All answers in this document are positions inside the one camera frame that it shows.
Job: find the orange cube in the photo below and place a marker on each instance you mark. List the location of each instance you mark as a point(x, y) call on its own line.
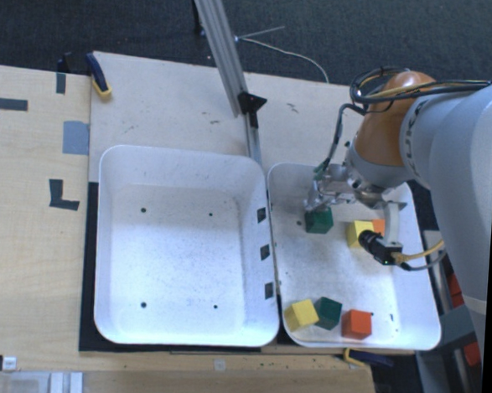
point(379, 226)
point(356, 324)

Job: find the black cylinder on white bracket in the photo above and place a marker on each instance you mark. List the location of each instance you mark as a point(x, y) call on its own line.
point(380, 246)

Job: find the white plastic tray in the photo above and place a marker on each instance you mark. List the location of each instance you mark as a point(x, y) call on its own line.
point(175, 249)
point(333, 273)

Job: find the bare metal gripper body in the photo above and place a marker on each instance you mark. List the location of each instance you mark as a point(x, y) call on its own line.
point(352, 185)

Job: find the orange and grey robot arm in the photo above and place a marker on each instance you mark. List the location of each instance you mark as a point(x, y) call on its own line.
point(452, 134)

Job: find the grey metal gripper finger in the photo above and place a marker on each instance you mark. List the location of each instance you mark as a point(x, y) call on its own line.
point(311, 202)
point(326, 201)

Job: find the yellow cube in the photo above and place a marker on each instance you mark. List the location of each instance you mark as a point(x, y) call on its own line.
point(354, 233)
point(300, 315)

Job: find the green cube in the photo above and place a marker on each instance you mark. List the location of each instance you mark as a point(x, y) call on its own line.
point(319, 222)
point(329, 311)

